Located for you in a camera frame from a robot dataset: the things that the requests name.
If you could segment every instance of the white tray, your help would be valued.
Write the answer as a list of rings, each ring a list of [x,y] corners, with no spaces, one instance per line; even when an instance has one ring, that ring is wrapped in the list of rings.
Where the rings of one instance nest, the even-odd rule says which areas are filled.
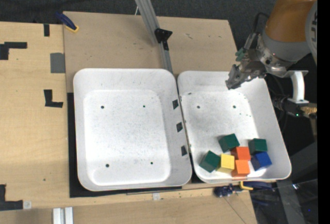
[[[170,72],[83,69],[73,85],[78,178],[86,189],[181,186],[190,180],[185,128]]]
[[[235,133],[241,146],[253,138],[267,141],[272,165],[254,171],[243,180],[279,180],[291,173],[290,159],[278,126],[274,108],[264,79],[255,79],[240,88],[228,90],[228,72],[187,71],[178,77],[181,105],[197,176],[206,183],[242,181],[229,173],[209,173],[199,166],[211,150],[222,153],[218,140]]]

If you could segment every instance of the wooden table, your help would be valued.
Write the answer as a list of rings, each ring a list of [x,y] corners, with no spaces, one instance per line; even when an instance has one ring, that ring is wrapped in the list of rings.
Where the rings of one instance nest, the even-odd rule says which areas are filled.
[[[33,209],[46,211],[74,206],[82,210],[82,216],[84,206],[91,205],[102,205],[100,210],[105,210],[110,204],[126,203],[125,207],[134,211],[141,211],[148,205],[164,214],[161,213],[163,206],[173,204],[170,210],[175,211],[177,206],[182,206],[186,208],[186,213],[194,215],[196,211],[188,206],[189,203],[196,206],[224,203],[212,195],[210,188],[219,185],[192,183],[182,190],[161,193],[161,201],[152,201],[151,193],[70,198],[67,92],[72,91],[71,78],[74,73],[85,65],[108,67],[109,61],[112,68],[161,68],[162,65],[158,47],[151,46],[140,16],[66,14],[80,27],[76,35],[67,32],[62,25],[50,25],[50,36],[45,37],[42,24],[0,23],[0,43],[28,43],[27,49],[10,49],[9,59],[0,60],[0,184],[7,184],[6,201],[31,201]],[[228,21],[158,19],[162,28],[174,32],[169,47],[175,76],[185,70],[229,71],[235,63],[236,47]],[[114,25],[115,30],[107,28]],[[78,34],[92,36],[84,42]],[[97,64],[92,54],[84,52],[89,41],[104,50],[104,55],[110,52],[111,56],[102,56],[105,62]],[[107,43],[111,43],[112,49],[105,49],[104,44]],[[66,74],[51,73],[50,54],[64,53],[64,46]],[[52,89],[53,101],[63,102],[63,107],[45,107],[44,89]],[[247,217],[254,216],[249,193],[242,192],[237,199],[249,209]],[[0,214],[9,216],[13,212]],[[231,207],[226,210],[219,207],[214,218],[222,214],[237,215],[237,212]],[[165,219],[172,223],[169,216]]]

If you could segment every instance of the orange block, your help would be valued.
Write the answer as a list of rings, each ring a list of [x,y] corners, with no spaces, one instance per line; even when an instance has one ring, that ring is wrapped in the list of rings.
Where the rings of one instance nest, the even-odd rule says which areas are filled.
[[[236,160],[251,160],[250,151],[248,147],[235,147],[232,149],[230,154],[233,155]]]
[[[232,177],[246,177],[250,173],[249,162],[247,160],[235,160],[235,169]]]

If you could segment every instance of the cube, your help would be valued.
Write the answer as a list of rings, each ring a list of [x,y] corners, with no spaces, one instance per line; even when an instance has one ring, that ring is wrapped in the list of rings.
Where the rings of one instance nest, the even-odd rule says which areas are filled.
[[[258,152],[267,152],[267,143],[265,139],[253,139],[249,141],[250,155]]]
[[[218,172],[231,173],[235,168],[235,157],[229,154],[222,153],[220,155]]]
[[[248,147],[235,147],[231,150],[230,154],[233,155],[236,160],[251,160],[250,151]]]
[[[251,158],[251,163],[255,171],[267,168],[272,165],[267,152],[258,152]]]
[[[246,177],[250,173],[249,162],[247,160],[236,160],[232,177]]]
[[[231,149],[239,146],[238,139],[235,133],[226,135],[219,140],[219,144],[223,152],[230,151]]]
[[[208,151],[200,162],[200,167],[208,172],[213,172],[219,165],[220,157],[215,153]]]

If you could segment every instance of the blue block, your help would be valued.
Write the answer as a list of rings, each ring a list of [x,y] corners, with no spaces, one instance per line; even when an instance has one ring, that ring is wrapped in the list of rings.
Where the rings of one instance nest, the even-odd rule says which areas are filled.
[[[255,171],[264,169],[272,165],[267,152],[259,152],[252,156],[251,163]]]

